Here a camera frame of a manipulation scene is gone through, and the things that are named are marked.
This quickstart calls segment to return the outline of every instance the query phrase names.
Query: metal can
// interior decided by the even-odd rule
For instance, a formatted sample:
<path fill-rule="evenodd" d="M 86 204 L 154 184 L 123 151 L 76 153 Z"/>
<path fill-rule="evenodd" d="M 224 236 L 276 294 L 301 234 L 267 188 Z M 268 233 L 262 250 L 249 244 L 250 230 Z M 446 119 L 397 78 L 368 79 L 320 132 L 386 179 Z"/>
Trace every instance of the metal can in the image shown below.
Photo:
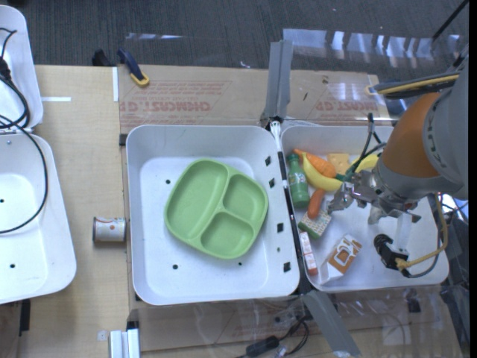
<path fill-rule="evenodd" d="M 123 242 L 126 240 L 124 218 L 96 217 L 92 223 L 93 242 Z"/>

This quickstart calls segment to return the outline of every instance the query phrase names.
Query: white strip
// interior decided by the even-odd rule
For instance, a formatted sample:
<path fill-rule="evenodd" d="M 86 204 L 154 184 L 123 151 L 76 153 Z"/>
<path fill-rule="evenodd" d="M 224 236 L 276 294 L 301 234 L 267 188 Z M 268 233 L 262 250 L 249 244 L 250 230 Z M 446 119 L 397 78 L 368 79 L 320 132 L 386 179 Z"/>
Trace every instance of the white strip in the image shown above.
<path fill-rule="evenodd" d="M 42 97 L 42 102 L 71 102 L 71 97 Z"/>
<path fill-rule="evenodd" d="M 119 100 L 119 88 L 118 88 L 118 68 L 113 67 L 113 101 Z"/>

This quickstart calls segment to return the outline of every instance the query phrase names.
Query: green plate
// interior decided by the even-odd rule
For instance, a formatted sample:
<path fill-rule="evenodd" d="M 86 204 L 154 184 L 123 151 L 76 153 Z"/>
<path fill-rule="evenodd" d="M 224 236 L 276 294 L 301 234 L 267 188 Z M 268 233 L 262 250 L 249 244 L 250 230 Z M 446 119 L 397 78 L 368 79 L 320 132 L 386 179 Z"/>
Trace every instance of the green plate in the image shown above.
<path fill-rule="evenodd" d="M 206 254 L 245 254 L 265 220 L 268 197 L 254 179 L 213 159 L 199 159 L 179 177 L 164 210 L 169 231 Z"/>

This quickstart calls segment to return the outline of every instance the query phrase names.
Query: gray carpet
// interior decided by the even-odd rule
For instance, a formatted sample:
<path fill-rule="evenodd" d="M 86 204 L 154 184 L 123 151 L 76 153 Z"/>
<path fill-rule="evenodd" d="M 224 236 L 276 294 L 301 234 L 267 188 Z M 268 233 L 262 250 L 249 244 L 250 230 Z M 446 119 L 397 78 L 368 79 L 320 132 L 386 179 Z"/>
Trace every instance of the gray carpet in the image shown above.
<path fill-rule="evenodd" d="M 117 63 L 124 46 L 144 64 L 267 69 L 270 42 L 286 32 L 299 45 L 294 68 L 369 72 L 389 81 L 446 71 L 468 43 L 469 5 L 439 36 L 437 51 L 426 44 L 462 1 L 26 0 L 17 8 L 37 64 L 92 65 L 99 48 Z M 424 51 L 403 57 L 406 39 L 411 48 L 420 39 Z M 339 49 L 347 41 L 350 48 Z M 390 43 L 384 54 L 383 42 Z"/>

